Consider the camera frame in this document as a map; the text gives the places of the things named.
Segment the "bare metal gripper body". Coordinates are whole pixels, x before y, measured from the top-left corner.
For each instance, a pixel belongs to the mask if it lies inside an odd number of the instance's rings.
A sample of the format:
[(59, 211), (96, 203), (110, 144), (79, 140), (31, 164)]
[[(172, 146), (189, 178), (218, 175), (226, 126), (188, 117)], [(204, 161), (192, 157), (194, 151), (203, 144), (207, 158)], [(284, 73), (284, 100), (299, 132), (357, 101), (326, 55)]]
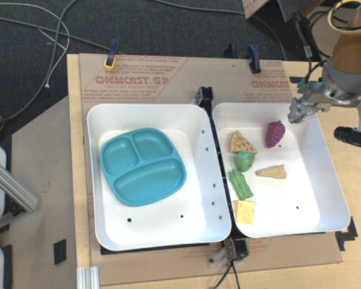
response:
[(360, 101), (361, 95), (355, 95), (333, 82), (325, 81), (310, 81), (300, 98), (303, 105), (323, 111), (327, 111), (330, 107), (354, 108)]

